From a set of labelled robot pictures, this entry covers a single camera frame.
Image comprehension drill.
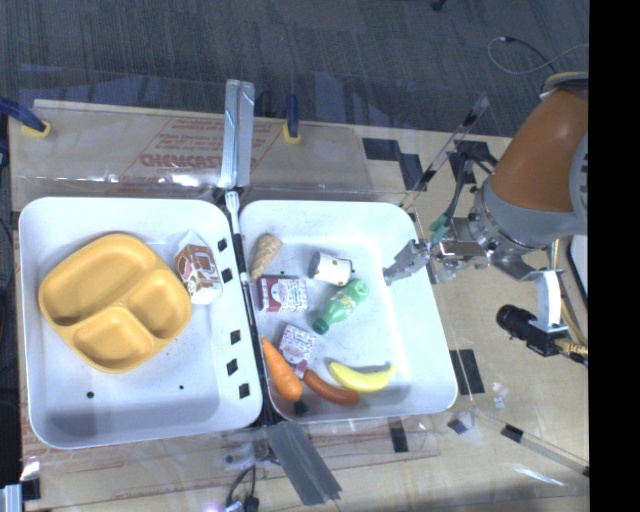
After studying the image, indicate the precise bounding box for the yellow divided plate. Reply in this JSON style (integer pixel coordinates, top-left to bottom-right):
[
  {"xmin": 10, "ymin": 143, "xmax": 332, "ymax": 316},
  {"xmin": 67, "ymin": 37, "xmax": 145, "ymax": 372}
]
[{"xmin": 37, "ymin": 231, "xmax": 194, "ymax": 376}]

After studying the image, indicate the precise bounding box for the white can with orange dots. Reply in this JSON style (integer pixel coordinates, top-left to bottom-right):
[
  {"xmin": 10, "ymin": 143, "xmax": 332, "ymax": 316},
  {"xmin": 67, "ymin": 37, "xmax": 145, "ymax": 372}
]
[{"xmin": 306, "ymin": 250, "xmax": 354, "ymax": 288}]

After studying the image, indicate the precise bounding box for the pink and white packet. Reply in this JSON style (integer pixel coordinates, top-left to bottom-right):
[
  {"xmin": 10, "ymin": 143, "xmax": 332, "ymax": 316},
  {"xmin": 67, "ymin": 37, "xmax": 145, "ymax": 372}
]
[{"xmin": 277, "ymin": 323, "xmax": 318, "ymax": 379}]

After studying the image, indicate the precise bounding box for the brown and white carton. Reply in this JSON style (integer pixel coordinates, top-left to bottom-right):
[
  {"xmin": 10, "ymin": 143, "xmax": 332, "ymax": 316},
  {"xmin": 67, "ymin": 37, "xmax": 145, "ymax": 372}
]
[{"xmin": 173, "ymin": 229, "xmax": 225, "ymax": 306}]

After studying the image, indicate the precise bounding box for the green plastic bottle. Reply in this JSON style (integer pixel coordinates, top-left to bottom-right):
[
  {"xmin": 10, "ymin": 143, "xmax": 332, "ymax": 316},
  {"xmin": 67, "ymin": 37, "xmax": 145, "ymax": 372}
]
[{"xmin": 311, "ymin": 278, "xmax": 371, "ymax": 336}]

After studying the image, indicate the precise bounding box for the beige ice cream cone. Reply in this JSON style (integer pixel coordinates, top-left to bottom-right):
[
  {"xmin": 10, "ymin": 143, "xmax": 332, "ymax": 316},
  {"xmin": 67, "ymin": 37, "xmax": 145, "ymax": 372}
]
[{"xmin": 248, "ymin": 232, "xmax": 284, "ymax": 283}]

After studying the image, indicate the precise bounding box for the orange sausage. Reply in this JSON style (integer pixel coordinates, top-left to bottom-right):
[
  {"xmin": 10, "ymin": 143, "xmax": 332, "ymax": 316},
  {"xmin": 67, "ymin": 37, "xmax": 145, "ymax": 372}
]
[{"xmin": 302, "ymin": 368, "xmax": 362, "ymax": 407}]

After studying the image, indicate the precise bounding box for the black cylinder on white bracket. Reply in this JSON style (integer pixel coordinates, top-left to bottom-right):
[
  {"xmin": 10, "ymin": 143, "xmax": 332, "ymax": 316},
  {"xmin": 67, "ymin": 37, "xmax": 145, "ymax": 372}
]
[{"xmin": 495, "ymin": 268, "xmax": 572, "ymax": 358}]

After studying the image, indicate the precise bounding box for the yellow banana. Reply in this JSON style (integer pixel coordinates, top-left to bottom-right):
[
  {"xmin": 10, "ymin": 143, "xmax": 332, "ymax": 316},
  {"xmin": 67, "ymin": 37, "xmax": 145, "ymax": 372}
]
[{"xmin": 327, "ymin": 360, "xmax": 398, "ymax": 394}]

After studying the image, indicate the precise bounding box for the orange carrot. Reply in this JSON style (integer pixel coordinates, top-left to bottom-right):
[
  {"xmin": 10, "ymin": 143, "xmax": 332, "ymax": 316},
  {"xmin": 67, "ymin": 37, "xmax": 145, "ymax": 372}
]
[{"xmin": 260, "ymin": 337, "xmax": 310, "ymax": 417}]

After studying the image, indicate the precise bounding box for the white plastic tray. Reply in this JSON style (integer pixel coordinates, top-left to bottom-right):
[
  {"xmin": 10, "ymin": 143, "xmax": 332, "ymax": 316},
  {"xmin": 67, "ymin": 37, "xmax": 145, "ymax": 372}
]
[
  {"xmin": 18, "ymin": 195, "xmax": 265, "ymax": 451},
  {"xmin": 238, "ymin": 199, "xmax": 459, "ymax": 426}
]

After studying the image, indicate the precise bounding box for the brown cardboard board red print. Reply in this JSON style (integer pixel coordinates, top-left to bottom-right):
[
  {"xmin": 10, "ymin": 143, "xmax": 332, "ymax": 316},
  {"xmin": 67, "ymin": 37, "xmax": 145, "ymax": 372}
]
[{"xmin": 7, "ymin": 98, "xmax": 444, "ymax": 512}]

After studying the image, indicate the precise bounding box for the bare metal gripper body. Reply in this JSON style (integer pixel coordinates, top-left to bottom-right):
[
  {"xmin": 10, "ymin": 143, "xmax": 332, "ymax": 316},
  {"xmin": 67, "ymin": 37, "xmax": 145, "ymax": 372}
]
[{"xmin": 428, "ymin": 217, "xmax": 507, "ymax": 284}]

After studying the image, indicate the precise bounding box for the red and white carton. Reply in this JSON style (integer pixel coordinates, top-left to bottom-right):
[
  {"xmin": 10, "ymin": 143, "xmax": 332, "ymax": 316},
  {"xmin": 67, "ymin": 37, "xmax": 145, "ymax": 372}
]
[{"xmin": 256, "ymin": 275, "xmax": 310, "ymax": 314}]

